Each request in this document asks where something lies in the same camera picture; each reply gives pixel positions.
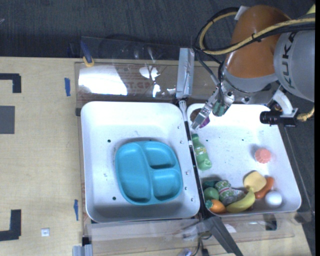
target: green can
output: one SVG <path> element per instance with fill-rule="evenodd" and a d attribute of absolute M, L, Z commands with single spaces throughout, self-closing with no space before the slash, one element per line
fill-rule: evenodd
<path fill-rule="evenodd" d="M 237 201 L 237 193 L 235 193 L 235 190 L 231 188 L 231 185 L 227 180 L 220 180 L 214 185 L 214 187 L 218 190 L 219 200 L 224 206 Z"/>

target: white ball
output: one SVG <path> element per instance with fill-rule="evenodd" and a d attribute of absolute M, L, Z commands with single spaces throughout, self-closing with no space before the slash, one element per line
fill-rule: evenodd
<path fill-rule="evenodd" d="M 282 203 L 282 196 L 278 191 L 270 191 L 265 195 L 264 200 L 270 208 L 277 208 Z"/>

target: wooden table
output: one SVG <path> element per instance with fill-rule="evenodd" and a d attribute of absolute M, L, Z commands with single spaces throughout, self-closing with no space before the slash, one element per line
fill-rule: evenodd
<path fill-rule="evenodd" d="M 15 107 L 14 134 L 0 134 L 0 231 L 21 210 L 19 239 L 0 241 L 0 255 L 72 255 L 81 245 L 83 215 L 75 63 L 71 58 L 0 57 L 0 73 L 21 76 L 21 93 L 0 80 L 0 106 Z M 65 90 L 70 79 L 70 96 Z M 78 200 L 78 220 L 74 202 Z M 49 236 L 42 229 L 49 228 Z M 301 225 L 294 237 L 239 242 L 244 255 L 311 255 Z M 220 245 L 212 255 L 224 254 Z M 181 249 L 134 255 L 177 255 Z"/>

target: dark background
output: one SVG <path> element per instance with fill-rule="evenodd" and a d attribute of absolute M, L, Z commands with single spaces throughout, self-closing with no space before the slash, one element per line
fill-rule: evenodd
<path fill-rule="evenodd" d="M 224 8 L 265 4 L 295 19 L 314 3 L 312 0 L 0 0 L 0 19 L 4 19 L 0 24 L 0 56 L 77 57 L 81 37 L 107 38 L 115 34 L 123 35 L 123 39 L 190 47 L 207 20 Z M 217 22 L 206 35 L 208 46 L 228 45 L 234 25 L 232 18 Z M 313 106 L 300 98 L 290 99 L 301 112 L 308 112 Z M 302 180 L 298 181 L 303 201 L 300 220 L 315 255 L 314 120 L 285 131 L 289 138 L 288 154 L 292 150 L 296 159 L 292 168 Z"/>

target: blue plate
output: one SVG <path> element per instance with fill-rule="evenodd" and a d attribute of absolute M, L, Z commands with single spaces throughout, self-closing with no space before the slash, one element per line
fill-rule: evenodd
<path fill-rule="evenodd" d="M 158 141 L 121 146 L 115 154 L 115 172 L 122 196 L 135 205 L 171 201 L 183 188 L 175 152 Z"/>

